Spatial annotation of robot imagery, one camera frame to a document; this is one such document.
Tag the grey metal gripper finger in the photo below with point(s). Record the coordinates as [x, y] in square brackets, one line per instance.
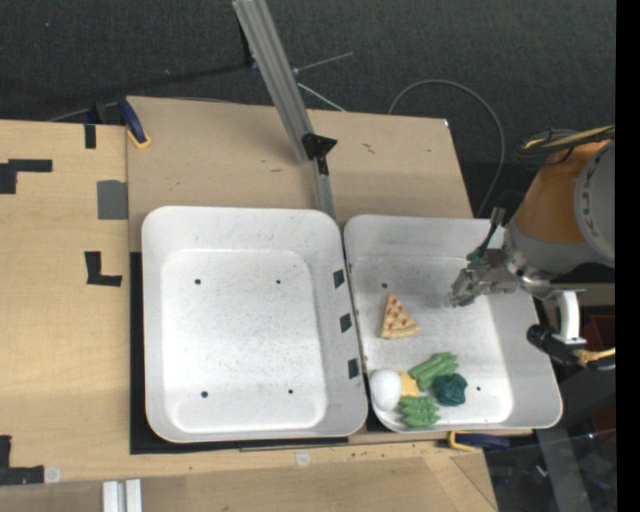
[464, 278]
[459, 298]

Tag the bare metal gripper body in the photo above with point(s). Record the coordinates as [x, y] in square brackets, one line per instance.
[497, 277]

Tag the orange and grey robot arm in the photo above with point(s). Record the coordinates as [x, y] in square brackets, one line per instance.
[560, 210]

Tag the white plastic tray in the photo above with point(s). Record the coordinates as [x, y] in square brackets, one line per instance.
[240, 330]
[440, 260]

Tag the toy pizza slice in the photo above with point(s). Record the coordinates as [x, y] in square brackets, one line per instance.
[396, 320]

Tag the green bean bundle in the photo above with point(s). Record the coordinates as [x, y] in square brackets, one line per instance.
[419, 412]
[433, 370]

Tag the dark green broccoli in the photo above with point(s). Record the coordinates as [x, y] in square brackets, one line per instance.
[450, 390]

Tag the yellow toy food piece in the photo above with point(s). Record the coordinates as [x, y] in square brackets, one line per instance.
[409, 385]

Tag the white egg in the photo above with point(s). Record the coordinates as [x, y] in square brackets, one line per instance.
[385, 390]

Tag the black cylinder on white bracket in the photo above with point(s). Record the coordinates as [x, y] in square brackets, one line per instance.
[569, 320]

